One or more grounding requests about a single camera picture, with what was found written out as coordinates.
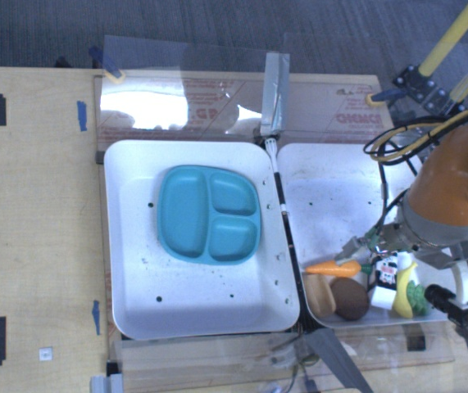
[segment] white tray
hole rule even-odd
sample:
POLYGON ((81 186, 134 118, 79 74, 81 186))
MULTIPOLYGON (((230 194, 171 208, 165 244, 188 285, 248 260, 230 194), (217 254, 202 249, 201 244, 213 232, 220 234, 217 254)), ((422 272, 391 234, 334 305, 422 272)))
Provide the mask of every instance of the white tray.
MULTIPOLYGON (((362 148, 360 144, 293 143, 278 153, 290 231, 302 272, 308 265, 332 260, 351 237, 363 236, 381 216, 378 165, 362 148)), ((417 159, 413 163, 420 166, 417 159)), ((390 201, 414 181, 404 164, 385 167, 385 173, 390 201)), ((392 221, 395 213, 394 208, 386 223, 392 221)), ((420 283, 437 283, 456 291, 450 269, 438 271, 416 262, 420 283)), ((359 273, 354 279, 366 285, 365 274, 359 273)), ((363 318, 353 322, 336 314, 315 319, 324 326, 340 328, 447 320, 447 316, 433 309, 424 317, 406 319, 393 311, 370 307, 363 318)))
POLYGON ((113 317, 133 339, 278 332, 299 300, 270 158, 243 142, 121 141, 104 157, 113 317), (177 260, 157 240, 156 203, 177 165, 232 170, 256 187, 261 240, 242 264, 177 260))

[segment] blue tape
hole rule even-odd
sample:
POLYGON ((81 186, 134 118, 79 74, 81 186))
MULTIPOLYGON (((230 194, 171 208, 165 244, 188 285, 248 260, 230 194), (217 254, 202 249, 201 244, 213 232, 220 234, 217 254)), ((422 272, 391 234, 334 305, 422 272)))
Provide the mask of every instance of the blue tape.
POLYGON ((122 72, 117 68, 116 63, 108 55, 105 55, 99 47, 91 47, 88 54, 116 79, 122 76, 122 72))
POLYGON ((93 300, 93 308, 92 308, 92 316, 93 316, 93 321, 95 322, 95 332, 97 332, 97 335, 101 334, 101 326, 99 324, 99 302, 97 300, 93 300))
POLYGON ((86 123, 88 121, 86 115, 86 104, 81 101, 77 101, 77 118, 79 119, 79 126, 81 131, 88 131, 86 123))

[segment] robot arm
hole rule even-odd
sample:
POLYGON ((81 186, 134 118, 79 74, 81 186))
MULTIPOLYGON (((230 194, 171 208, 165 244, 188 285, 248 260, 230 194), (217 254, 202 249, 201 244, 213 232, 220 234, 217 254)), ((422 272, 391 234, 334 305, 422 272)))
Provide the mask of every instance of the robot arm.
POLYGON ((468 264, 442 249, 468 241, 468 124, 445 135, 424 162, 414 183, 398 200, 392 223, 376 233, 353 237, 335 256, 337 264, 406 251, 437 269, 452 268, 454 294, 428 286, 425 298, 461 328, 468 326, 468 264))

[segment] small sticker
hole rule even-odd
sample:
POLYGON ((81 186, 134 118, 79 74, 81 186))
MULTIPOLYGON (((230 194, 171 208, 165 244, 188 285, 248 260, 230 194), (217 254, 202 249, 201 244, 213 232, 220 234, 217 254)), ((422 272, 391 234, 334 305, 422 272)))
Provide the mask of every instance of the small sticker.
POLYGON ((53 348, 48 346, 47 348, 39 349, 39 361, 51 361, 53 359, 53 348))

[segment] wooden board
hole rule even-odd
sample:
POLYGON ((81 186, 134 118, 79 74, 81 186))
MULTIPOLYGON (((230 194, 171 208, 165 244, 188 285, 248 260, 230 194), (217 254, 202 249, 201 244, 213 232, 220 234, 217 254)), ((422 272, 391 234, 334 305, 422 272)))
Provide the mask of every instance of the wooden board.
POLYGON ((94 70, 0 68, 0 391, 89 391, 105 373, 106 298, 94 70), (77 101, 86 103, 81 132, 77 101), (98 300, 101 332, 92 316, 98 300), (51 361, 39 349, 53 348, 51 361))

